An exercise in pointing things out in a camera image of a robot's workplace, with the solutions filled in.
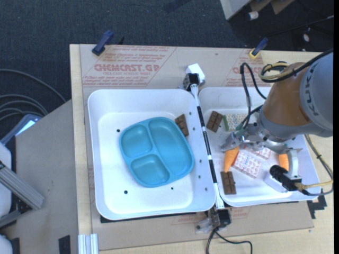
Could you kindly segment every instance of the brown chocolate piece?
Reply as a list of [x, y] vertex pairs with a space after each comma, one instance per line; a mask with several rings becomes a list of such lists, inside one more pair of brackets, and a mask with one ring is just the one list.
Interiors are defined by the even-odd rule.
[[221, 123], [221, 120], [222, 115], [216, 111], [212, 111], [212, 114], [210, 116], [210, 119], [208, 120], [206, 128], [216, 133]]
[[175, 123], [176, 125], [178, 125], [184, 136], [187, 137], [189, 135], [189, 129], [187, 127], [185, 114], [182, 114], [181, 116], [177, 117], [175, 119]]
[[235, 189], [235, 182], [233, 179], [232, 171], [229, 172], [221, 172], [221, 179], [222, 179], [222, 185], [224, 187], [224, 193], [225, 195], [230, 194], [237, 194]]

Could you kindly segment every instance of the blue divided plate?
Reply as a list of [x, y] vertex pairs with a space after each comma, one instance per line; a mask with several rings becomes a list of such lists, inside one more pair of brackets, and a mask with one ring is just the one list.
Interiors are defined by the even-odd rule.
[[155, 117], [133, 124], [120, 135], [122, 156], [137, 182], [157, 187], [192, 171], [192, 150], [174, 121]]

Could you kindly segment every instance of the white bracket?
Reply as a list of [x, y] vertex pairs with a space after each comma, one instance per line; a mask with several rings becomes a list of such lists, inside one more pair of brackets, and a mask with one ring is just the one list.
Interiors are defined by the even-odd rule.
[[99, 254], [99, 243], [96, 233], [78, 235], [78, 254]]
[[288, 176], [290, 179], [298, 178], [298, 170], [299, 170], [299, 160], [298, 160], [298, 151], [297, 150], [289, 150], [287, 152], [288, 157]]

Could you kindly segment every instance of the black carpet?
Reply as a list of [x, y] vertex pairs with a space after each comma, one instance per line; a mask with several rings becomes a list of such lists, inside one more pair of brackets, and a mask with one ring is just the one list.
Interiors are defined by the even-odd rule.
[[[220, 0], [0, 0], [0, 8], [0, 68], [26, 72], [68, 100], [69, 45], [96, 44], [106, 30], [115, 32], [113, 44], [253, 48], [272, 33], [333, 15], [334, 0], [296, 0], [278, 15], [268, 5], [253, 21], [245, 18], [249, 6], [226, 21]], [[269, 36], [266, 50], [333, 47], [333, 19], [309, 28], [309, 43], [299, 42], [303, 26]], [[0, 96], [30, 96], [48, 112], [63, 103], [19, 74], [0, 72], [0, 85]], [[0, 106], [6, 102], [0, 98]], [[0, 113], [0, 119], [6, 114]], [[0, 139], [19, 119], [18, 115], [0, 121]]]

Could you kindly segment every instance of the blue clamp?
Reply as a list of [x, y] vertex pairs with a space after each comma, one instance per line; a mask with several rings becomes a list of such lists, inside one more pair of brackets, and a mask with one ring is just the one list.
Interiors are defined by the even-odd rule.
[[92, 49], [92, 52], [97, 56], [101, 55], [101, 53], [105, 50], [105, 45], [109, 44], [113, 39], [114, 32], [111, 30], [107, 30], [102, 36], [99, 43]]
[[257, 58], [257, 56], [259, 55], [260, 51], [263, 50], [266, 46], [267, 46], [267, 43], [268, 43], [268, 38], [263, 38], [263, 40], [257, 45], [257, 47], [253, 48], [248, 56], [254, 60]]

